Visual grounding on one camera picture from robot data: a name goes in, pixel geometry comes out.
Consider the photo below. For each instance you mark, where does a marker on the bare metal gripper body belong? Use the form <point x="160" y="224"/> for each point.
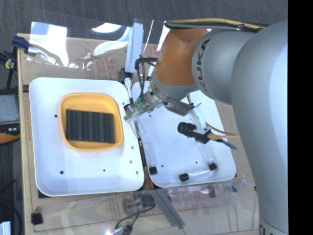
<point x="150" y="101"/>

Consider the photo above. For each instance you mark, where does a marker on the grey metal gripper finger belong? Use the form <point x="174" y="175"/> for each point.
<point x="137" y="113"/>
<point x="128" y="113"/>

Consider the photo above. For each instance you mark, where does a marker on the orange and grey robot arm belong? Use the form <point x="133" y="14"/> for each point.
<point x="256" y="87"/>

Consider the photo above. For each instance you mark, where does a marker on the yellow rounded square bowl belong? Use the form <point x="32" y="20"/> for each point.
<point x="93" y="101"/>

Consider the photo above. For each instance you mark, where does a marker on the black ribbed rectangular block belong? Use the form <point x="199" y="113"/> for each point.
<point x="90" y="126"/>

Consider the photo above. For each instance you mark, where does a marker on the thin black and white rod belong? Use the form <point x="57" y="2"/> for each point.
<point x="143" y="153"/>

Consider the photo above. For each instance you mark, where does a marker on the clear plastic bottle black cap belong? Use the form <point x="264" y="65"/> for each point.
<point x="212" y="166"/>
<point x="148" y="153"/>
<point x="184" y="177"/>

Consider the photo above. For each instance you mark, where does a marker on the white plastic tray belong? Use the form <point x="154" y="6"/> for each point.
<point x="49" y="155"/>
<point x="176" y="155"/>

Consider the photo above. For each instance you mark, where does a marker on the brown cardboard board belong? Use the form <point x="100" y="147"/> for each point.
<point x="73" y="212"/>

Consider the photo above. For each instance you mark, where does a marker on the black cylinder on white bracket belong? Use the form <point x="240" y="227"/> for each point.
<point x="189" y="129"/>

